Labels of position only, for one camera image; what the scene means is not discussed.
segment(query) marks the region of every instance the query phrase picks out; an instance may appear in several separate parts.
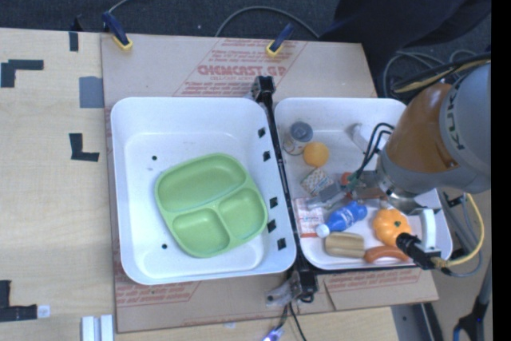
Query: cardboard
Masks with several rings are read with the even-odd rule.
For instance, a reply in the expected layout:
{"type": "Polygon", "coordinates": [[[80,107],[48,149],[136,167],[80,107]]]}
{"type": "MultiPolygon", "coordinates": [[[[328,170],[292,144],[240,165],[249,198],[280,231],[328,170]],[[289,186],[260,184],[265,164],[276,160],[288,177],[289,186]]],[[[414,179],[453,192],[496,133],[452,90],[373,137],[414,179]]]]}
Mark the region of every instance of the cardboard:
{"type": "MultiPolygon", "coordinates": [[[[274,101],[287,97],[375,97],[359,44],[289,42],[269,57],[269,40],[131,34],[121,50],[101,35],[110,211],[115,263],[117,331],[143,331],[278,317],[265,293],[285,274],[143,286],[123,272],[113,176],[109,113],[125,97],[243,97],[256,76],[272,76],[274,101]]],[[[320,275],[313,303],[300,314],[417,303],[438,298],[432,276],[418,268],[320,275]]]]}

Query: white bottle cap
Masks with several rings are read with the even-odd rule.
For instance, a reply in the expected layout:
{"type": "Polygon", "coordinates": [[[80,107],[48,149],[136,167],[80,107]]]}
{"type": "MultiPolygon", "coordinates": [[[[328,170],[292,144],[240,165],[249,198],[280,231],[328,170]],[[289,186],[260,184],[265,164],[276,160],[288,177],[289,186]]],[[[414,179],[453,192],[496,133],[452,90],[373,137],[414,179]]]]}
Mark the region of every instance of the white bottle cap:
{"type": "Polygon", "coordinates": [[[318,226],[316,226],[316,235],[322,238],[327,237],[330,235],[330,229],[325,224],[318,224],[318,226]]]}

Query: orange pumpkin toy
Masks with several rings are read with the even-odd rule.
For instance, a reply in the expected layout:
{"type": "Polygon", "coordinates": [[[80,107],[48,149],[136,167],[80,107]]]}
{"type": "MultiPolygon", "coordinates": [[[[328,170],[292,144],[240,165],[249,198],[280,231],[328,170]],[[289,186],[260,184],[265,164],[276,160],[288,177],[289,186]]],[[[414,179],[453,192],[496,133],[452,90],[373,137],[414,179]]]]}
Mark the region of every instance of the orange pumpkin toy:
{"type": "Polygon", "coordinates": [[[378,210],[373,219],[373,229],[378,240],[387,246],[395,246],[396,239],[401,233],[412,232],[406,216],[394,208],[378,210]]]}

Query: white plastic tray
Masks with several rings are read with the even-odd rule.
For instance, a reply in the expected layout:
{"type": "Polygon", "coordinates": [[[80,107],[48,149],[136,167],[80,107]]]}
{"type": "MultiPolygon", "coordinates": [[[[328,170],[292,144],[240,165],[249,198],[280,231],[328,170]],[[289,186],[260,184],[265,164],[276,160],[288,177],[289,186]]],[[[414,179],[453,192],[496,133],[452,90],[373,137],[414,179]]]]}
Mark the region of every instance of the white plastic tray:
{"type": "MultiPolygon", "coordinates": [[[[352,141],[350,130],[355,124],[363,124],[373,129],[379,122],[396,125],[406,106],[400,101],[382,98],[288,98],[275,107],[275,121],[279,130],[279,139],[283,141],[286,130],[295,121],[305,121],[314,130],[313,141],[323,142],[330,152],[328,162],[322,169],[336,177],[344,172],[355,171],[362,163],[362,150],[352,141]]],[[[309,197],[300,181],[313,168],[303,161],[303,157],[292,156],[283,151],[284,168],[291,198],[309,197]]],[[[376,157],[368,164],[367,170],[374,169],[376,157]]],[[[440,208],[441,203],[436,190],[418,196],[417,202],[431,208],[440,208]]],[[[366,218],[349,228],[348,232],[364,237],[365,248],[382,245],[374,236],[370,222],[378,210],[376,201],[368,200],[366,218]]],[[[452,252],[452,239],[447,227],[444,212],[434,217],[436,221],[436,245],[442,250],[442,257],[448,258],[452,252]]],[[[422,226],[419,216],[408,216],[413,234],[422,238],[422,226]]],[[[305,257],[317,268],[323,270],[344,270],[360,268],[378,268],[411,265],[394,259],[381,259],[376,264],[368,264],[362,259],[329,256],[323,246],[324,239],[301,237],[300,244],[305,257]]]]}
{"type": "Polygon", "coordinates": [[[209,280],[283,272],[293,264],[295,240],[262,107],[246,98],[131,97],[115,104],[111,122],[121,262],[132,280],[209,280]],[[153,187],[164,170],[209,153],[231,155],[247,169],[265,200],[271,228],[202,259],[179,248],[153,187]]]}

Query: can lid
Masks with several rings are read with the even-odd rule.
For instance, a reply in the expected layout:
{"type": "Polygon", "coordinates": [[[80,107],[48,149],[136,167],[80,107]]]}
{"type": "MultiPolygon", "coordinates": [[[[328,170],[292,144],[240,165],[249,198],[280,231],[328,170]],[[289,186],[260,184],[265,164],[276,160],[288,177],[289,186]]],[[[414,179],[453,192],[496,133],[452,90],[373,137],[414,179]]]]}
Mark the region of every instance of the can lid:
{"type": "Polygon", "coordinates": [[[316,235],[321,238],[327,237],[330,235],[330,229],[325,224],[318,224],[318,226],[316,226],[316,235]]]}
{"type": "Polygon", "coordinates": [[[306,122],[298,121],[291,126],[291,136],[297,141],[308,142],[312,134],[312,127],[306,122]]]}

